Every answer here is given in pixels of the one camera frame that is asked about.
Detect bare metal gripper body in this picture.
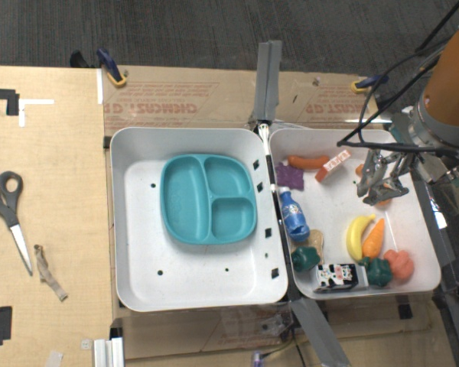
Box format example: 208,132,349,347
389,109,430,168

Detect orange toy food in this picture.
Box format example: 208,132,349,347
354,162,392,207

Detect red and white packet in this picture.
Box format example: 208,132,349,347
314,148,353,184

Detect orange carrot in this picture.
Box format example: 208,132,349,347
361,217,386,261

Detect white plastic tray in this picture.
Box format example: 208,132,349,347
109,126,289,313
268,128,442,301

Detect yellow banana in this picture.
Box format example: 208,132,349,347
345,213,377,263

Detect orange sausage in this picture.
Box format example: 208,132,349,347
287,154,331,171

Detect pink lumpy toy food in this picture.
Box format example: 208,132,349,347
382,248,415,281

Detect green broccoli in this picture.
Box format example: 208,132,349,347
358,255,394,288
290,245,322,273

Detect purple grapes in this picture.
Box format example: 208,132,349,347
274,161,305,192

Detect tan biscuit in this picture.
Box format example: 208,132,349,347
290,229,325,264

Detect blue bottle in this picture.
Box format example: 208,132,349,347
276,186,311,243

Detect black and white cow carton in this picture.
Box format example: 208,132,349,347
313,262,369,294

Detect teal divided plate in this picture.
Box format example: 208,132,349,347
159,153,259,245

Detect brown cardboard board red print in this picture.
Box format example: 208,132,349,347
102,65,434,361

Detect grey handled scissors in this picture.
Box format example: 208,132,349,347
0,170,34,278

